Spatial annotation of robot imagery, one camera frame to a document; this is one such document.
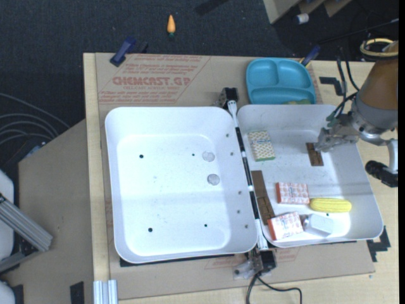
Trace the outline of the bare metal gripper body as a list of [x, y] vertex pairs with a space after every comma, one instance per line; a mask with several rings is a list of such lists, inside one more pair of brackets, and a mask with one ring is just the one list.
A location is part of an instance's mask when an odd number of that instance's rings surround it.
[[364, 119], [360, 114], [343, 114], [334, 118], [328, 128], [322, 128], [318, 138], [323, 139], [323, 145], [335, 141], [336, 146], [355, 144], [360, 139], [375, 146], [395, 146], [395, 139], [383, 139], [382, 134], [389, 129], [380, 128]]

